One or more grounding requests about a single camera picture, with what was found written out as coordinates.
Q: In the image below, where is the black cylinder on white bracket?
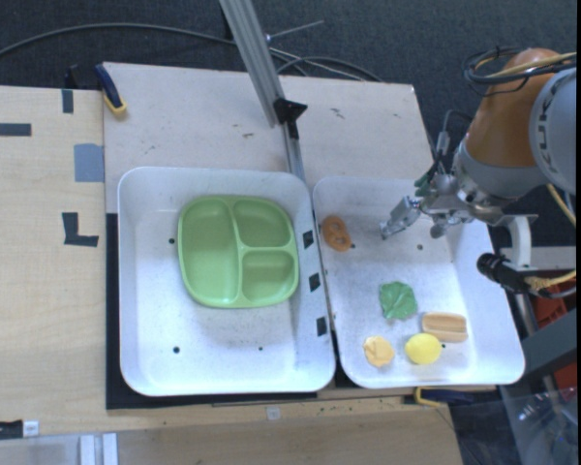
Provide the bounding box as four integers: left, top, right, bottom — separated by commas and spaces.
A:
475, 213, 539, 296

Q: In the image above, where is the yellow-orange crisp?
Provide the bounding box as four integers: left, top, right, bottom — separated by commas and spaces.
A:
361, 334, 396, 369

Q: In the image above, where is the tan hot dog bun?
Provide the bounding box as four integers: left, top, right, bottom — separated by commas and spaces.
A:
420, 311, 470, 344

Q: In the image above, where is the brown pretzel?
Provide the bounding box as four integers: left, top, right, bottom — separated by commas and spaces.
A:
320, 215, 353, 254

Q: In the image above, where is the yellow lemon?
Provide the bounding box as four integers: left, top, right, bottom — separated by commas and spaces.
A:
404, 332, 443, 366

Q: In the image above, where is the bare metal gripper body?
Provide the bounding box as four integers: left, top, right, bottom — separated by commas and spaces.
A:
417, 172, 505, 227

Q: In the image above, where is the green lettuce leaf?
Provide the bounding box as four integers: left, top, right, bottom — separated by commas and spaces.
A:
378, 280, 419, 322

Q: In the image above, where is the white plastic tray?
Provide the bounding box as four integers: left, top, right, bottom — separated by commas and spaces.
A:
117, 166, 337, 398
312, 175, 527, 390

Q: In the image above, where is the green divided plate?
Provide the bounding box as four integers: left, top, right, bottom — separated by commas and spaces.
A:
176, 195, 301, 310

